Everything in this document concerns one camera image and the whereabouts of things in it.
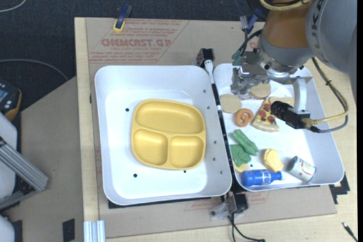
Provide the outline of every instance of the can label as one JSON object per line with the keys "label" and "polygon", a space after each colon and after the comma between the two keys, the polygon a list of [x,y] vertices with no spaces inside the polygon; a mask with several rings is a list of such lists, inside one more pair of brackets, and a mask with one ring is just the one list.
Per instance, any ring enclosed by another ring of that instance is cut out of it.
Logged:
{"label": "can label", "polygon": [[316,171],[316,168],[310,163],[304,161],[298,156],[294,156],[286,167],[288,172],[298,177],[299,179],[308,182],[310,181]]}

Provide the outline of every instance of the tin can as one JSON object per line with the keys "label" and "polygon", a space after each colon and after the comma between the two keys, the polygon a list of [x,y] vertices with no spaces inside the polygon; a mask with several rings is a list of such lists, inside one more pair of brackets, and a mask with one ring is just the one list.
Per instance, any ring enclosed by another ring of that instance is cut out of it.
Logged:
{"label": "tin can", "polygon": [[294,156],[292,160],[290,160],[286,169],[292,175],[305,182],[309,182],[313,178],[316,171],[316,168],[313,165],[304,161],[298,156]]}

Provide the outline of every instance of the donut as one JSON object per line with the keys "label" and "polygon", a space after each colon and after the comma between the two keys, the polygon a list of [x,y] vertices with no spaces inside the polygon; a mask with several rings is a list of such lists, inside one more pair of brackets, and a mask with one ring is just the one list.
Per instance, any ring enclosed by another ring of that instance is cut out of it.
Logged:
{"label": "donut", "polygon": [[242,108],[236,113],[236,123],[239,127],[245,127],[254,119],[254,114],[247,108]]}

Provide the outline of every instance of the yellow plate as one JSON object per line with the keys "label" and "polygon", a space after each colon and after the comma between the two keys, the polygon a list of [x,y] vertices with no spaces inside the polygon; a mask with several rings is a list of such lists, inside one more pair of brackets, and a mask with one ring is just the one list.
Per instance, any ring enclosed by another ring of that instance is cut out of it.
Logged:
{"label": "yellow plate", "polygon": [[191,169],[204,158],[206,130],[202,113],[177,101],[140,102],[132,118],[131,143],[143,164],[165,169]]}

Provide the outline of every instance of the white tray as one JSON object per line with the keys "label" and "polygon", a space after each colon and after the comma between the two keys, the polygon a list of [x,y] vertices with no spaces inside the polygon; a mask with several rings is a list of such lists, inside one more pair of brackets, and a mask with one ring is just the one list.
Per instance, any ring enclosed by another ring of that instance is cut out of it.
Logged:
{"label": "white tray", "polygon": [[[232,178],[208,74],[197,66],[105,66],[95,76],[103,188],[117,205],[222,196]],[[204,160],[176,171],[140,163],[132,153],[133,112],[146,99],[197,107],[206,124]]]}
{"label": "white tray", "polygon": [[[231,94],[230,85],[232,83],[233,66],[231,64],[221,64],[214,69],[213,75],[218,89],[218,94]],[[321,106],[321,102],[316,91],[314,81],[307,69],[298,70],[291,77],[300,76],[307,80],[306,91],[306,109],[311,113],[311,118],[324,118],[325,114]],[[274,81],[270,81],[271,95],[279,97],[293,97],[294,91],[292,85],[281,85]],[[248,108],[253,113],[258,112],[263,100],[243,100],[242,107]],[[240,128],[234,121],[234,114],[223,113],[225,128],[227,132],[228,142],[230,145],[236,144],[231,134],[235,129],[241,129],[245,135],[256,143],[260,154],[252,156],[252,160],[248,163],[250,169],[264,169],[263,153],[264,150],[274,148],[279,152],[281,161],[286,165],[294,156],[299,156],[306,162],[316,167],[316,173],[309,183],[303,182],[295,176],[287,173],[286,179],[282,181],[274,181],[269,185],[245,187],[250,191],[261,191],[281,188],[295,188],[299,186],[312,186],[323,184],[334,184],[344,176],[343,164],[341,162],[339,152],[331,133],[312,133],[306,129],[293,129],[286,125],[284,121],[276,119],[280,130],[270,133],[254,128],[250,124]],[[318,125],[321,129],[328,129],[328,124]],[[240,185],[240,173],[235,171],[236,177]]]}

